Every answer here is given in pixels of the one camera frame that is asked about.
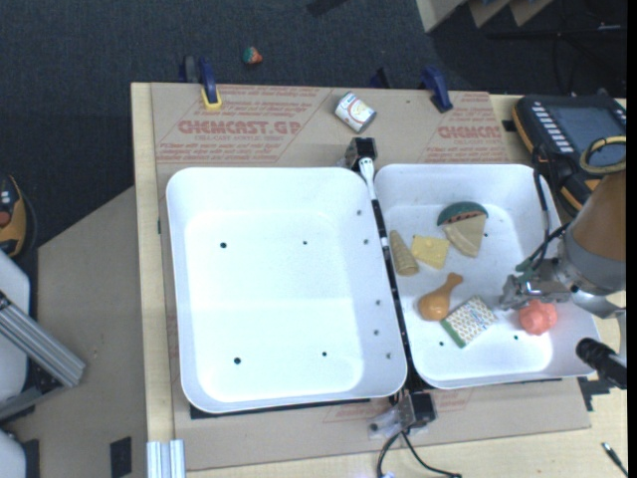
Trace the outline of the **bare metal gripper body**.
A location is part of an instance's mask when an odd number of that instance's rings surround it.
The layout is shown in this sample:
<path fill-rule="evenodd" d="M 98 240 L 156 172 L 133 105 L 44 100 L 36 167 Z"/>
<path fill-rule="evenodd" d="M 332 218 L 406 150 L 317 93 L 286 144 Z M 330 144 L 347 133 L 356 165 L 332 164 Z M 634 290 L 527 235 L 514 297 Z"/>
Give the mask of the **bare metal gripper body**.
<path fill-rule="evenodd" d="M 520 286 L 542 289 L 542 302 L 571 302 L 598 318 L 625 314 L 625 264 L 609 259 L 544 260 Z"/>

